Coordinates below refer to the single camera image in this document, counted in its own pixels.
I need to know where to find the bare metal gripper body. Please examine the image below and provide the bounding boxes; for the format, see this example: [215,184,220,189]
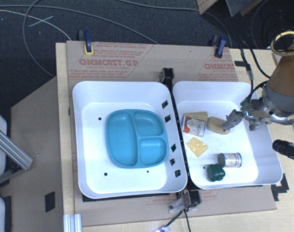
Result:
[243,98,294,131]

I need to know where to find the tan bread roll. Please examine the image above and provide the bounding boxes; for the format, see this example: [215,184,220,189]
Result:
[207,116,231,135]

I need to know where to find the white small can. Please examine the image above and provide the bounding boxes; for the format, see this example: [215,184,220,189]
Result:
[217,152,243,168]

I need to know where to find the white and red carton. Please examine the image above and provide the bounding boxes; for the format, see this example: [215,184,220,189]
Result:
[181,114,207,138]

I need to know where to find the yellow cheese wedge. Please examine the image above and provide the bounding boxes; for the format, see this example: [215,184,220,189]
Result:
[186,137,209,158]

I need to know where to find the white plastic tray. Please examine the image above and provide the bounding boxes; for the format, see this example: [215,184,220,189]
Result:
[72,81,188,200]
[172,81,283,190]

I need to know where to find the green bell pepper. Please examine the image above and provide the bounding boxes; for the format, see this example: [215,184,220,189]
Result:
[207,163,226,183]

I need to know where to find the thin black rod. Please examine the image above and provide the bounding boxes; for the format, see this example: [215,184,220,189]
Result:
[168,81,191,192]

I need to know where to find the blue divided plate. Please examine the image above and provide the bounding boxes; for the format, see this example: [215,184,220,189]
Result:
[105,109,169,169]

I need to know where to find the brown cardboard board red print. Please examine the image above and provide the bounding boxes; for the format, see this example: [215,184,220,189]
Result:
[66,40,278,227]

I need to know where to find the black cylinder on white bracket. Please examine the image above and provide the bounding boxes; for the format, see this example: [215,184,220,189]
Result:
[272,119,294,160]

